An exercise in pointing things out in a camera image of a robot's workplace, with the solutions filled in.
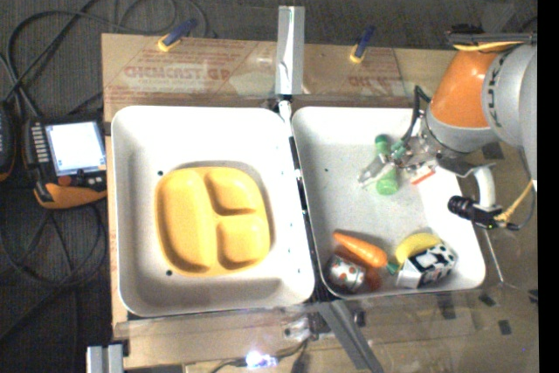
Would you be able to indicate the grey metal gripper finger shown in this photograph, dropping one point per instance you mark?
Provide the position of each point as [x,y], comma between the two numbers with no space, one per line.
[370,174]

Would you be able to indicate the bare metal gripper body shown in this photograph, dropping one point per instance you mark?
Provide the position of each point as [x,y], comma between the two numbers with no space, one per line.
[415,153]

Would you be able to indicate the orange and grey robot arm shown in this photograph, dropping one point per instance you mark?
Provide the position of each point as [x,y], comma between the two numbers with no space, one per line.
[463,91]

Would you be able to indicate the green plastic bottle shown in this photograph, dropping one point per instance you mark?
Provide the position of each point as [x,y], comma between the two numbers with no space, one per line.
[387,184]

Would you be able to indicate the white and orange small packet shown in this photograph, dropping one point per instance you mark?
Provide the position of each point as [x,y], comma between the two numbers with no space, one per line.
[423,176]

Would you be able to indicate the white plastic tray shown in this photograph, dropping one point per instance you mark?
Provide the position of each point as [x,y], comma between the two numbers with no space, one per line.
[140,231]
[349,196]

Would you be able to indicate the orange carrot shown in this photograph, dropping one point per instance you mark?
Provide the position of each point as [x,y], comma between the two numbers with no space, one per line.
[362,251]

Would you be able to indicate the yellow banana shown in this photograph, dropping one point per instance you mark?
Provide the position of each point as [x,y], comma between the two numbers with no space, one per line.
[417,242]

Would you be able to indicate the silver can with red print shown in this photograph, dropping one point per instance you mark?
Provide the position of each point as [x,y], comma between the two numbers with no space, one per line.
[345,275]

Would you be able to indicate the black and white milk carton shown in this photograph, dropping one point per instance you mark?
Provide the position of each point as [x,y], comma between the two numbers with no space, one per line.
[430,266]

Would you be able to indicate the yellow divided plate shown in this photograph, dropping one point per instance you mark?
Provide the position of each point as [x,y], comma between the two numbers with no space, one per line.
[188,218]

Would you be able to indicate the brown cardboard board, red print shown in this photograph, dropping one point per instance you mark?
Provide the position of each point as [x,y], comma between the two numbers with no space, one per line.
[183,70]

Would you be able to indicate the black cylinder on white bracket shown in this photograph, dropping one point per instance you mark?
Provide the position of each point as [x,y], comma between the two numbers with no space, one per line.
[474,209]

